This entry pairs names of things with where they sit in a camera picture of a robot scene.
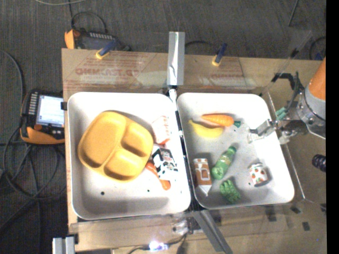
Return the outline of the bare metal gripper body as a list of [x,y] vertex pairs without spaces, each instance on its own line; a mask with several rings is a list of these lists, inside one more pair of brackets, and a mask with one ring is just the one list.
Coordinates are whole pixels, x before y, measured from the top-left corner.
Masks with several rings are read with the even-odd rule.
[[311,133],[326,138],[326,103],[308,102],[305,99],[288,101],[287,105],[276,111],[276,119],[281,132],[279,142],[286,144],[290,138]]

